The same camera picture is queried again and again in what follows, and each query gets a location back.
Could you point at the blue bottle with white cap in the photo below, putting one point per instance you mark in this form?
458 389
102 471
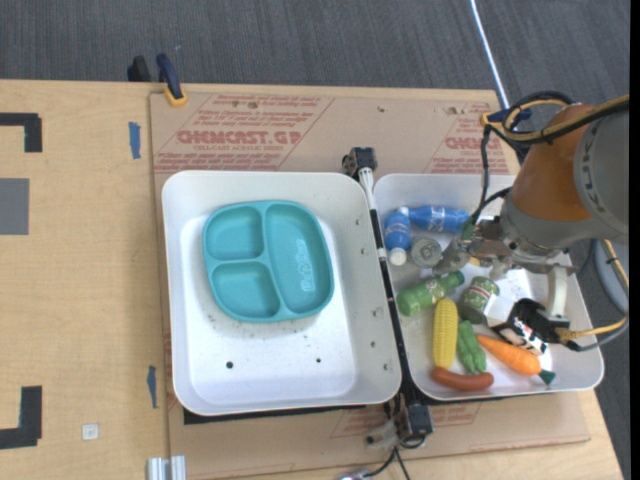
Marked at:
397 233

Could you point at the white plastic tray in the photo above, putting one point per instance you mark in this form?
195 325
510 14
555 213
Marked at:
575 363
280 358

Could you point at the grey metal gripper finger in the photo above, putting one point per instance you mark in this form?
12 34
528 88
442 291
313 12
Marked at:
450 260
500 270

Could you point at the yellow corn cob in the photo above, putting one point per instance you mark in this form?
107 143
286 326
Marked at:
445 333

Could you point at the thin black and white rod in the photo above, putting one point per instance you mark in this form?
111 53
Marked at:
387 278

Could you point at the white carton with black patches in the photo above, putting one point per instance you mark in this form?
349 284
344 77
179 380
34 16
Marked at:
502 313

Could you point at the brown cardboard board red print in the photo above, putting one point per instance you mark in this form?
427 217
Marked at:
280 128

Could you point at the brown sausage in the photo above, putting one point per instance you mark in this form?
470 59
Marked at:
462 379

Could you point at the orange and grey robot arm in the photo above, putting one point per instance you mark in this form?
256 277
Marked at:
555 183

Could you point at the green toy vegetable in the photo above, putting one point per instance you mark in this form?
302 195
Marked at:
471 350

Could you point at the orange carrot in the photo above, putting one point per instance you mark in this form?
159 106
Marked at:
512 355

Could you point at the small grey can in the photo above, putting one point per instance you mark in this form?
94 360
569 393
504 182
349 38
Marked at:
425 253

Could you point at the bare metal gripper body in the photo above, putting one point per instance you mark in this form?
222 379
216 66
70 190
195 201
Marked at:
487 242

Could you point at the teal divided plate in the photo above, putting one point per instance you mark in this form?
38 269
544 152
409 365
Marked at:
290 263

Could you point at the green labelled can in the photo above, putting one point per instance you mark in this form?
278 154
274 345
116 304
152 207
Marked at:
477 298

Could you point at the green bottle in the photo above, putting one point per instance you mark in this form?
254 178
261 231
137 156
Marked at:
425 294

